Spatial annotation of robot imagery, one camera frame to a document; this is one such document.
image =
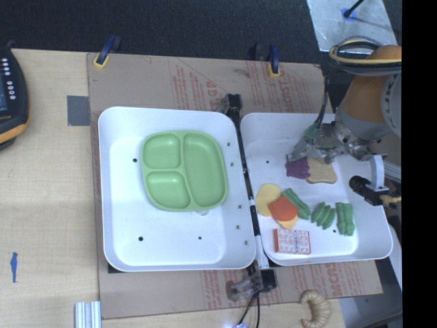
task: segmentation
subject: cardboard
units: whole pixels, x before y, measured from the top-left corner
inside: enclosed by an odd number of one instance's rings
[[[314,64],[280,64],[270,77],[266,62],[110,54],[102,70],[87,56],[91,144],[96,205],[98,275],[103,319],[244,307],[231,301],[226,287],[247,271],[168,271],[120,273],[103,252],[98,154],[99,115],[112,106],[216,111],[226,94],[240,94],[242,115],[250,112],[317,113],[323,76]],[[328,298],[380,294],[374,261],[275,267],[277,288],[262,305],[299,301],[309,288]]]

